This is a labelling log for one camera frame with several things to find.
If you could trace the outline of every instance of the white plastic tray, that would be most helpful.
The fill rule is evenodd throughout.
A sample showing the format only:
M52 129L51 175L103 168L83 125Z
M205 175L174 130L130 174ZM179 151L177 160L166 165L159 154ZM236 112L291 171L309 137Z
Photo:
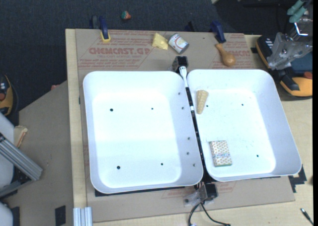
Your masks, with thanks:
M218 181L293 175L301 160L275 83L262 70L194 70L187 77L192 98L208 91L196 114L204 161ZM209 141L226 140L233 164L215 167Z
M179 75L91 72L83 89L96 190L110 194L201 180L201 156Z

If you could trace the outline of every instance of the yellow tool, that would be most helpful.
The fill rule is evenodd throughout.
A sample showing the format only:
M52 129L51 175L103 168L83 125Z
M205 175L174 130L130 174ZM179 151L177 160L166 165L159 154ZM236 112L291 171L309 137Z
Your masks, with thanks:
M13 108L13 90L6 75L0 74L0 112L7 116Z
M230 52L226 51L223 48L222 43L218 43L215 45L215 47L219 50L219 52L221 53L222 56L222 60L223 60L223 64L225 64L226 66L233 66L236 63L236 59L234 57L233 54L231 54Z

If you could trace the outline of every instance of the table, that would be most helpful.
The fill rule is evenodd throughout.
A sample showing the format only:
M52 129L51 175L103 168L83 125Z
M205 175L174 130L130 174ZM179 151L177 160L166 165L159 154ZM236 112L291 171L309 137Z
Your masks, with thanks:
M246 35L249 47L254 47L259 36ZM66 30L66 50L68 66L68 92L70 111L70 135L72 152L72 177L73 177L73 202L74 207L87 206L85 174L82 148L81 115L79 106L79 80L77 66L77 47L75 29ZM262 63L257 55L253 55L255 64L262 68ZM297 186L296 201L252 206L235 209L212 211L211 216L222 222L233 225L309 225L302 215L300 208L308 211L313 219L313 140L312 140L312 99L294 100L278 87L283 108L288 119L295 142L299 149L305 173L308 181L304 185ZM187 225L188 214L148 217L131 220L112 221L106 223L94 223L95 226L123 226L123 225ZM204 212L194 213L192 221L197 225L211 225L211 221Z

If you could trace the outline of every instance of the tin can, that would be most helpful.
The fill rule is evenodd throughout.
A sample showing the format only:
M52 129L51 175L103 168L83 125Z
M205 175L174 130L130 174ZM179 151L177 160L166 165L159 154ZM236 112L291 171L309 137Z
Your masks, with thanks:
M180 54L189 47L189 43L187 43L178 33L175 33L170 37L168 44Z

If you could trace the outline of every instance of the cardboard sheet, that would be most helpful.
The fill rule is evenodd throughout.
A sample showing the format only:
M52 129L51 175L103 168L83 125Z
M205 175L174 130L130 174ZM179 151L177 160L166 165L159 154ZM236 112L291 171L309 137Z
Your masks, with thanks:
M110 30L111 41L103 43L99 30L76 29L80 107L82 116L83 153L85 163L87 205L92 207L94 222L131 219L157 215L187 213L183 197L193 187L157 191L96 196L89 176L87 129L82 81L92 71L166 71L179 54L152 47L155 33L169 37L175 32ZM190 46L182 54L187 56L188 71L194 69L254 69L251 52L243 34L225 34L225 50L234 54L237 62L226 67L215 48L218 41L213 33L179 32ZM218 198L207 209L224 209L295 200L288 177L216 182Z

